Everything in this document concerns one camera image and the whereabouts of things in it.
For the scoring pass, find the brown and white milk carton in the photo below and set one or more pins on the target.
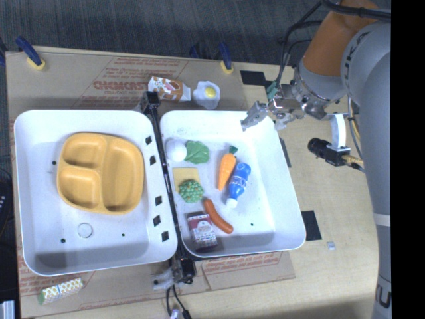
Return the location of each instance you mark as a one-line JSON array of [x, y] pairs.
[[169, 88]]

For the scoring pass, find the blue and white bottle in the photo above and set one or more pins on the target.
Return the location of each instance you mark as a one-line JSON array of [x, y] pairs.
[[239, 183]]

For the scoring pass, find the white fried egg toy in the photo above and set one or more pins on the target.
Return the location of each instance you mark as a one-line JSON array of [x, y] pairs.
[[207, 93]]

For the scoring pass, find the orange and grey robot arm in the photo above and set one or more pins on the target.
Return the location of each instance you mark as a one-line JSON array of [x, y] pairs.
[[362, 78]]

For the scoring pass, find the orange divided plate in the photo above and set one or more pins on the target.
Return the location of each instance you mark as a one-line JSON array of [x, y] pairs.
[[99, 173]]

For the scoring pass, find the white plastic tray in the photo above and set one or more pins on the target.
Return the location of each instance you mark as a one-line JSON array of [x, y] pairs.
[[43, 178], [265, 194]]

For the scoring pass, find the brown cardboard board red print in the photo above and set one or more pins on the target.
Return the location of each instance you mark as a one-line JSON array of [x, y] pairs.
[[83, 85]]

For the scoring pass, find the orange carrot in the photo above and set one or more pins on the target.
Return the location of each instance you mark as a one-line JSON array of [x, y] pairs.
[[226, 169]]

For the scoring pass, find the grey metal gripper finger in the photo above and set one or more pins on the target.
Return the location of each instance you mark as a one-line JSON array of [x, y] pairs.
[[254, 115], [281, 122]]

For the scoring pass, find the yellow cheese slice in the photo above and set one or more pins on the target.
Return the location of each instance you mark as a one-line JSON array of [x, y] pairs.
[[186, 174]]

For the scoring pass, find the green peas toy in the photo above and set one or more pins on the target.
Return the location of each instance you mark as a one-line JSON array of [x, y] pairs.
[[191, 190]]

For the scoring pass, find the thin black rod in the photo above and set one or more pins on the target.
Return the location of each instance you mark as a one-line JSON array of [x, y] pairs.
[[165, 178]]

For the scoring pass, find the orange sausage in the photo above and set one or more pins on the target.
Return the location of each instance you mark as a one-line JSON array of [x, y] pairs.
[[217, 216]]

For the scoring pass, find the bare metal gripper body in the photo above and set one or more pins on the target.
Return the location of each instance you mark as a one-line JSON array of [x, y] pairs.
[[299, 101]]

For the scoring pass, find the dark red carton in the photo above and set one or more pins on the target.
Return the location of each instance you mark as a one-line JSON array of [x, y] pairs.
[[202, 231]]

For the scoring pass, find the black cylinder on white bracket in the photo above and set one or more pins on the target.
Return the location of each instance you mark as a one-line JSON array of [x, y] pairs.
[[328, 145]]

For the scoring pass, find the green lettuce leaf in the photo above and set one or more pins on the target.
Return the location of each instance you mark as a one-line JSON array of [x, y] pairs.
[[198, 152]]

